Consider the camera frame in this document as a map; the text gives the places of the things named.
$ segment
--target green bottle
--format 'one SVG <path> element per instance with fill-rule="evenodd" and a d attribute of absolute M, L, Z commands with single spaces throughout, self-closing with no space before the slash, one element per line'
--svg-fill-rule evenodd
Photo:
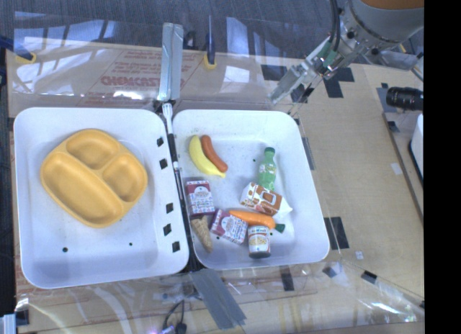
<path fill-rule="evenodd" d="M 274 191 L 275 176 L 277 174 L 274 155 L 275 149 L 266 147 L 264 149 L 264 160 L 259 165 L 258 184 L 270 191 Z"/>

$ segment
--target sausage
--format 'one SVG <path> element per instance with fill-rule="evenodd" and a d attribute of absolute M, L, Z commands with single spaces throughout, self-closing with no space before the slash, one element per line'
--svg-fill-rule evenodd
<path fill-rule="evenodd" d="M 200 142 L 202 143 L 202 150 L 205 156 L 210 160 L 213 164 L 215 164 L 216 168 L 223 173 L 228 170 L 228 164 L 226 164 L 216 153 L 215 149 L 213 148 L 213 144 L 211 142 L 211 138 L 209 135 L 203 135 L 200 138 Z"/>

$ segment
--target banana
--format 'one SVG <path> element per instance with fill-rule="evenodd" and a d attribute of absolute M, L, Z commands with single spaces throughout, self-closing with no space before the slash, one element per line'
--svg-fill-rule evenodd
<path fill-rule="evenodd" d="M 225 177 L 225 174 L 222 171 L 219 171 L 218 168 L 216 168 L 216 165 L 213 164 L 205 156 L 205 153 L 202 149 L 202 143 L 200 142 L 200 137 L 198 135 L 192 136 L 192 139 L 190 140 L 189 154 L 192 159 L 192 162 L 202 173 L 216 175 L 222 178 Z"/>

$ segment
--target carrot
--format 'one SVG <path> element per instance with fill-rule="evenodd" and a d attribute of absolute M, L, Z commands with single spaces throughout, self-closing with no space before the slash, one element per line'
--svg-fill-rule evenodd
<path fill-rule="evenodd" d="M 208 160 L 215 164 L 219 171 L 225 173 L 228 170 L 228 164 L 226 164 L 216 153 L 210 136 L 203 135 L 200 138 L 200 143 L 202 144 L 203 153 L 208 158 Z"/>
<path fill-rule="evenodd" d="M 230 210 L 229 214 L 242 219 L 247 222 L 250 226 L 252 225 L 264 225 L 269 229 L 275 229 L 281 233 L 285 230 L 285 224 L 277 224 L 274 218 L 270 215 L 262 214 L 260 212 L 242 211 L 242 210 Z"/>

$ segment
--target yellow divided plate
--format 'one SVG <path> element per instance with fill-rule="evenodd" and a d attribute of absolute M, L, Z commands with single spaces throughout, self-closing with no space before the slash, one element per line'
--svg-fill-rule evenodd
<path fill-rule="evenodd" d="M 139 160 L 102 130 L 74 133 L 52 150 L 40 180 L 70 215 L 90 227 L 120 220 L 141 198 L 148 183 Z"/>

